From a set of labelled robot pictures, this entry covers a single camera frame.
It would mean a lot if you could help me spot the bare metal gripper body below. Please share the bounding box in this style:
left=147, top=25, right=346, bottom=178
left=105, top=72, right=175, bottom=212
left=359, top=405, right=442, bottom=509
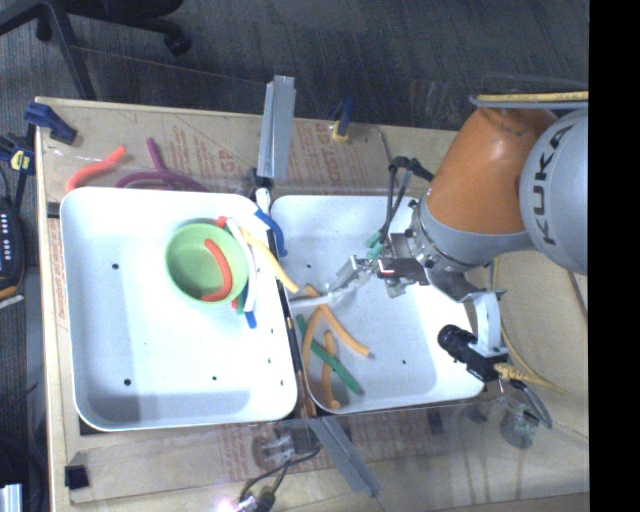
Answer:
left=375, top=229, right=451, bottom=300

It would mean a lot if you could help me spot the white rubber tube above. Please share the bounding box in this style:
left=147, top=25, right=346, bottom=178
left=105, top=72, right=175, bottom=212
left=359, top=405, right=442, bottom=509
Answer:
left=224, top=216, right=260, bottom=314
left=288, top=291, right=354, bottom=308

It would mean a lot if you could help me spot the yellow rubber tube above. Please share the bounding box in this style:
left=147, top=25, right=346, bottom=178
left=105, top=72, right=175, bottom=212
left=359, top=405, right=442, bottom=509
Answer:
left=238, top=226, right=301, bottom=295
left=304, top=284, right=372, bottom=358
left=301, top=306, right=326, bottom=399
left=321, top=330, right=342, bottom=410

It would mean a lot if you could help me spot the white plastic tray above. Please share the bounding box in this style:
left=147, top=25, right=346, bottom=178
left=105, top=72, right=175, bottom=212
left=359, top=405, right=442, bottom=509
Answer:
left=59, top=185, right=300, bottom=433
left=269, top=194, right=487, bottom=416

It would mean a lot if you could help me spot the red rubber tube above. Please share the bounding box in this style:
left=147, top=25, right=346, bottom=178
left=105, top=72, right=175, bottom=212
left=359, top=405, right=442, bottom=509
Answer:
left=215, top=215, right=239, bottom=310
left=199, top=238, right=234, bottom=303

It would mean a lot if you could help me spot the green bowl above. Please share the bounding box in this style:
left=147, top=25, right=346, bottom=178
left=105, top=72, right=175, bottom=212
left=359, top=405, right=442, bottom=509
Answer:
left=164, top=222, right=250, bottom=304

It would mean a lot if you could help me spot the brown cardboard board red print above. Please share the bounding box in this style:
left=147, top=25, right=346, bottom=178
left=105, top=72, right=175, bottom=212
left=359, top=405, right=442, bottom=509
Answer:
left=39, top=107, right=481, bottom=505

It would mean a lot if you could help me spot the purple rubber tube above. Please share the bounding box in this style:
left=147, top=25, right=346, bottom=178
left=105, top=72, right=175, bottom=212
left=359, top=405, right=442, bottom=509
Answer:
left=114, top=137, right=209, bottom=193

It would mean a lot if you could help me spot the orange rubber tube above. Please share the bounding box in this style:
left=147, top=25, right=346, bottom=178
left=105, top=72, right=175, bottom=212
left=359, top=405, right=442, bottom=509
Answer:
left=64, top=145, right=128, bottom=194

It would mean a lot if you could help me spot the black cylinder on white bracket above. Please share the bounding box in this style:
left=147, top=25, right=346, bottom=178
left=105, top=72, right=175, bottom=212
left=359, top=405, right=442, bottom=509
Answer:
left=436, top=291, right=510, bottom=384

